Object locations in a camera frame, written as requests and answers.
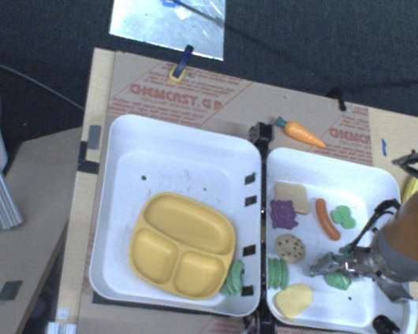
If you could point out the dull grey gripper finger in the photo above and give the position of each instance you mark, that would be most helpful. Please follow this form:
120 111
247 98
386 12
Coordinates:
322 268
334 258

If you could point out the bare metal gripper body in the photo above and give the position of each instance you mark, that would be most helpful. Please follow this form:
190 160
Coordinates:
363 264

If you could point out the brown chocolate chip biscuit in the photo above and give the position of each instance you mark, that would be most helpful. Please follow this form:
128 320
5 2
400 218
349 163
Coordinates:
290 248

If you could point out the orange sausage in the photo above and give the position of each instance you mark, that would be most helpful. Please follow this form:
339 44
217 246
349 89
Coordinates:
327 219

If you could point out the green broccoli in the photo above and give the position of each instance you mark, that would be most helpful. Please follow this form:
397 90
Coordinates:
343 217

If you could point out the yellow potato crisp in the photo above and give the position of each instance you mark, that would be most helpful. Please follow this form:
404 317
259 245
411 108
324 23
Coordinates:
293 300

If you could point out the green ribbed toy vegetable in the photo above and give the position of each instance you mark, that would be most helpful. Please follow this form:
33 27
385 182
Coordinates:
277 273

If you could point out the purple grapes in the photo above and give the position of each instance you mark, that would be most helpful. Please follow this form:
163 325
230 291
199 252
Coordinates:
283 215

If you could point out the tan bread slice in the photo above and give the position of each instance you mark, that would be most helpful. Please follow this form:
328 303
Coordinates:
295 195

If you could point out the white plastic tray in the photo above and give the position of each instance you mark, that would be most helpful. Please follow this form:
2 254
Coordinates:
182 157
335 176

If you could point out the thin black rod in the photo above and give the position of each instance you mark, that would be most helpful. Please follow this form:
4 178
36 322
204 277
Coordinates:
263 211

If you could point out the green toy lettuce leaf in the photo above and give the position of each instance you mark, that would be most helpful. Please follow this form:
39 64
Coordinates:
235 280

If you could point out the orange carrot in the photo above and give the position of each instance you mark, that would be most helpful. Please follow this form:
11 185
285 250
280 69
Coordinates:
303 134

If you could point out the yellow divided plate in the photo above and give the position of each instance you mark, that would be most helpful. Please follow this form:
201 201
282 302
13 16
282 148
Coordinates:
183 245

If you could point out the brown cardboard board red print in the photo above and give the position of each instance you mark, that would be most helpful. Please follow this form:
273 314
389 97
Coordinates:
205 97

